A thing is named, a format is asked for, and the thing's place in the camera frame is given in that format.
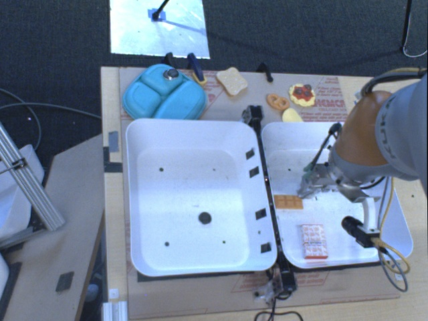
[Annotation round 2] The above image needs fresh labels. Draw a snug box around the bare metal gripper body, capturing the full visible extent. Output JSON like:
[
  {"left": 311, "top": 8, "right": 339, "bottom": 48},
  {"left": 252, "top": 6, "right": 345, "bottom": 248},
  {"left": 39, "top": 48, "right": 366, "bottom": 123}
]
[{"left": 302, "top": 163, "right": 369, "bottom": 203}]

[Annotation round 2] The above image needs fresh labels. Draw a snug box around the orange waffle biscuit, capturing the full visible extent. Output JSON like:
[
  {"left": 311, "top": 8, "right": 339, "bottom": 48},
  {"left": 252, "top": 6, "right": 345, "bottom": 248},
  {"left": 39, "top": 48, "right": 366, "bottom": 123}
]
[{"left": 273, "top": 194, "right": 304, "bottom": 211}]

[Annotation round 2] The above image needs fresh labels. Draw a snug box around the white plastic tray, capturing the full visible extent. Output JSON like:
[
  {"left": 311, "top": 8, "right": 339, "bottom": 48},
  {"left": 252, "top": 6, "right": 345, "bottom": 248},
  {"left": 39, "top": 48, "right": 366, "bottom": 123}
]
[
  {"left": 261, "top": 121, "right": 415, "bottom": 270},
  {"left": 125, "top": 118, "right": 279, "bottom": 278}
]

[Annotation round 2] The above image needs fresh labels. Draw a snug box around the thin black rod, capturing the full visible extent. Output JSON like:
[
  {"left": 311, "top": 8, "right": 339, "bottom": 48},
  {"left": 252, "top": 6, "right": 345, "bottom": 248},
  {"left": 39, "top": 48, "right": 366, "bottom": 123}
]
[{"left": 252, "top": 114, "right": 291, "bottom": 280}]

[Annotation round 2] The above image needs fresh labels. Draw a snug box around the red and white carton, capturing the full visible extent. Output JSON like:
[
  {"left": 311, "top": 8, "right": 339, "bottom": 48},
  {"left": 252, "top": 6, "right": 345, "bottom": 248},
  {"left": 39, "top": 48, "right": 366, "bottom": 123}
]
[{"left": 300, "top": 223, "right": 330, "bottom": 260}]

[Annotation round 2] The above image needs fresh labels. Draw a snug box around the yellow potato chip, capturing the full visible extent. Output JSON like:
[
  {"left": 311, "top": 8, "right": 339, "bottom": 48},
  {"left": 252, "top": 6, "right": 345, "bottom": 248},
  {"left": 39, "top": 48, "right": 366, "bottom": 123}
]
[{"left": 282, "top": 107, "right": 304, "bottom": 124}]

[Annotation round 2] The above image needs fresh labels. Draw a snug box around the orange pretzel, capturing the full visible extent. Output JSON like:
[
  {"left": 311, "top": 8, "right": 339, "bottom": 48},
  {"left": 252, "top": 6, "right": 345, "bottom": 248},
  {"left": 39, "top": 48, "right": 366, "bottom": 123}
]
[{"left": 265, "top": 93, "right": 290, "bottom": 112}]

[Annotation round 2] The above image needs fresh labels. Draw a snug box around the beige bread slice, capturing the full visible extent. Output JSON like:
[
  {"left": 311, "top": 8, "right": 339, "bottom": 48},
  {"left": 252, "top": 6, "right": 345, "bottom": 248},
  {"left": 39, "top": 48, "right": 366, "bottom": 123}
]
[{"left": 215, "top": 66, "right": 249, "bottom": 98}]

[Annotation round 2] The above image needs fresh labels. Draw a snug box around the brown cardboard board red print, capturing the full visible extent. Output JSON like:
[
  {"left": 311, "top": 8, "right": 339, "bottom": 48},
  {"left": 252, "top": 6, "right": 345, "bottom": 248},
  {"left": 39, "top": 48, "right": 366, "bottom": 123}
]
[{"left": 118, "top": 66, "right": 402, "bottom": 320}]

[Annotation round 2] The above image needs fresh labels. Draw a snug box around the blue divided plate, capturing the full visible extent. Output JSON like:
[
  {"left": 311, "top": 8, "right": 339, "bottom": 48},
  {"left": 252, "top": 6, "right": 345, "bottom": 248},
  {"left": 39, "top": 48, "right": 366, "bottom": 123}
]
[{"left": 122, "top": 63, "right": 209, "bottom": 121}]

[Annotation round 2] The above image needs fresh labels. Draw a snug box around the black cylinder on white bracket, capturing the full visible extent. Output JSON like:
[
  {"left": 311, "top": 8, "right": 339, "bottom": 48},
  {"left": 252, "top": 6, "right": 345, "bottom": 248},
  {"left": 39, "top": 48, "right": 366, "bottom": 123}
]
[{"left": 341, "top": 194, "right": 383, "bottom": 249}]

